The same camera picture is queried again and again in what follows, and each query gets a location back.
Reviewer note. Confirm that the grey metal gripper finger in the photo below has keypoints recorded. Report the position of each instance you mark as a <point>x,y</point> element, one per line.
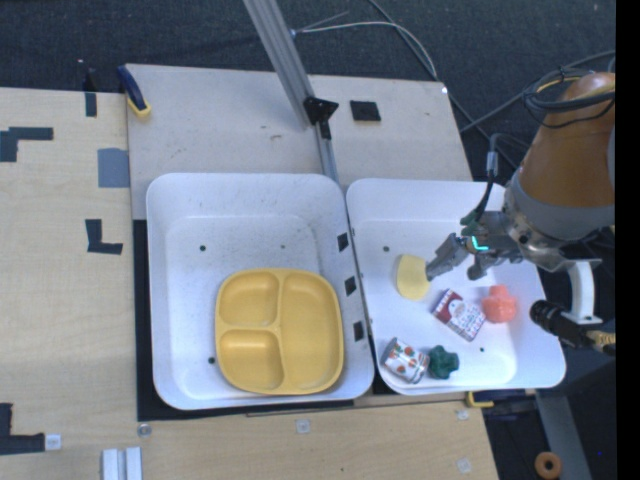
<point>481,265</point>
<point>447,258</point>

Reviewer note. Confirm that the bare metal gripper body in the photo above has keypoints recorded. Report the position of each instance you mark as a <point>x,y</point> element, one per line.
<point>505,238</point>

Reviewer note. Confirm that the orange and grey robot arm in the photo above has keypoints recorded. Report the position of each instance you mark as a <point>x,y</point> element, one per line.
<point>570,168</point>

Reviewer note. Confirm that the yellow round slice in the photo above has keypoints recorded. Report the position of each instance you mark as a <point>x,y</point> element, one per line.
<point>411,278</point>

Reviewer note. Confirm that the orange toy fruit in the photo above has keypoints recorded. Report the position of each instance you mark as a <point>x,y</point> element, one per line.
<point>499,305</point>

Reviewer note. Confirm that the white plastic tray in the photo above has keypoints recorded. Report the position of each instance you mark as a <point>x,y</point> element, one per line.
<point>240,218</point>
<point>415,218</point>

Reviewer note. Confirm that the red and white carton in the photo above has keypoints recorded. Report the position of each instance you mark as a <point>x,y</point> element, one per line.
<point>457,315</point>

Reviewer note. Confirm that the green broccoli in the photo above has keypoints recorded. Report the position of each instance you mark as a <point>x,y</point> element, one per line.
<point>442,363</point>

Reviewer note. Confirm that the white can with red print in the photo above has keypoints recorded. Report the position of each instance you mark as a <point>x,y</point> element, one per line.
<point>404,361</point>

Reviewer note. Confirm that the yellow divided plate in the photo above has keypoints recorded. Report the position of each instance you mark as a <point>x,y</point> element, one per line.
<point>305,328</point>

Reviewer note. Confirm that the brown doughnut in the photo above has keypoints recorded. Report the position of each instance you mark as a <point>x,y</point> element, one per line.
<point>541,464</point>

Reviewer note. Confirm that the pale wooden board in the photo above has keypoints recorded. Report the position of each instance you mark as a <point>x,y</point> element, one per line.
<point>225,133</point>

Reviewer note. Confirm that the black cylinder on white bracket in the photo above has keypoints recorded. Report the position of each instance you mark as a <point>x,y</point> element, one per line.
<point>582,288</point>

